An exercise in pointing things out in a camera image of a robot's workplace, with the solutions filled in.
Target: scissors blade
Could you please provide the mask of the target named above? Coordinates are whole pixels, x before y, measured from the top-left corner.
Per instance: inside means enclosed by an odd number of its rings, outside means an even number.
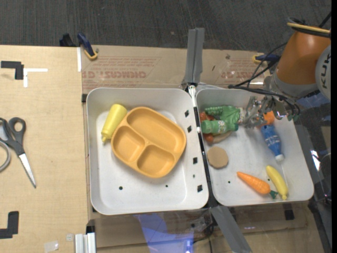
[[[34,176],[33,176],[33,172],[32,172],[31,166],[29,165],[28,158],[27,158],[26,154],[23,153],[23,154],[19,155],[19,158],[22,162],[23,167],[25,168],[25,171],[26,171],[30,181],[32,182],[34,188],[36,188],[36,183],[35,183],[35,179],[34,179]]]

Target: brown round object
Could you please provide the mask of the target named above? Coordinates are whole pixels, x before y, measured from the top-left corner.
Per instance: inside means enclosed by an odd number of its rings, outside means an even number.
[[[227,152],[218,146],[213,146],[208,150],[207,158],[209,164],[216,169],[226,167],[228,164]]]

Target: wooden surface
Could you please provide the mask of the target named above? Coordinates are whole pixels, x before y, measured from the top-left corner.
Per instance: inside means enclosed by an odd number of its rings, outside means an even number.
[[[28,87],[14,80],[14,69],[0,69],[0,117],[26,121],[24,148],[33,170],[34,189],[13,150],[0,173],[0,228],[19,211],[18,234],[0,240],[1,253],[44,252],[58,240],[59,252],[73,252],[68,233],[85,233],[87,199],[81,74],[76,48],[1,46],[1,61],[21,61]]]

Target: yellow cable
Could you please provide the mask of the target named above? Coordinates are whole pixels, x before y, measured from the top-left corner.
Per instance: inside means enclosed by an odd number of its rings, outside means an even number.
[[[302,25],[302,24],[297,24],[297,23],[287,23],[288,26],[295,27],[295,28],[300,28],[300,29],[305,29],[305,30],[311,30],[319,33],[324,33],[324,34],[329,34],[330,30],[326,29],[321,29],[313,26],[307,26],[307,25]]]

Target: orange divided plate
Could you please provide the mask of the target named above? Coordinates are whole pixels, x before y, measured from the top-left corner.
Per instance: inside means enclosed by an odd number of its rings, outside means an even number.
[[[167,175],[186,147],[184,131],[147,107],[129,111],[116,128],[111,147],[126,165],[152,178]]]

